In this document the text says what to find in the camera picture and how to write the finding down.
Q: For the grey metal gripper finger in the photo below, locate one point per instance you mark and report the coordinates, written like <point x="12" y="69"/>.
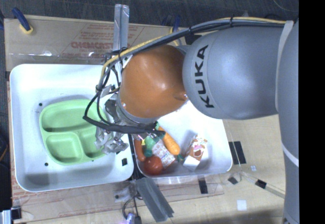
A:
<point x="116" y="146"/>
<point x="102" y="139"/>

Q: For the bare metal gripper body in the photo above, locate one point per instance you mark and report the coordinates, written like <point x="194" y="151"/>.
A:
<point x="113" y="112"/>

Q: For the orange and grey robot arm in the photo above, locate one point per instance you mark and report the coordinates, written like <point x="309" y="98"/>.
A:
<point x="228" y="70"/>

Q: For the brown sausage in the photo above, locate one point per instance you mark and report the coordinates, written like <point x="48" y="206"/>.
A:
<point x="138" y="152"/>

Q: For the green toy vegetable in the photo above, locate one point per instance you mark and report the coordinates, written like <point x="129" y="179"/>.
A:
<point x="149" y="142"/>

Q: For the green divided plate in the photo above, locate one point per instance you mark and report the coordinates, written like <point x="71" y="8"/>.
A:
<point x="63" y="126"/>

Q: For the red tomato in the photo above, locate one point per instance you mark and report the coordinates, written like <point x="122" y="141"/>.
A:
<point x="153" y="165"/>

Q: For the white and orange packet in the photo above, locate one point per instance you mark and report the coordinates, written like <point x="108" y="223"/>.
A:
<point x="164" y="155"/>

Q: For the orange carrot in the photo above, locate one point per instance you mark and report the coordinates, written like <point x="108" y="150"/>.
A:
<point x="172" y="144"/>

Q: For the white plastic tray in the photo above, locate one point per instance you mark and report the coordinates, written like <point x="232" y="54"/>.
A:
<point x="215" y="152"/>
<point x="28" y="121"/>

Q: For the white carton with brown print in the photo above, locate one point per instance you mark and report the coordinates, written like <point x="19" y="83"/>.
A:
<point x="196" y="153"/>

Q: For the brown cardboard board, red print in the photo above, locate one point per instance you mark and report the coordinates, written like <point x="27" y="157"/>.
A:
<point x="63" y="40"/>

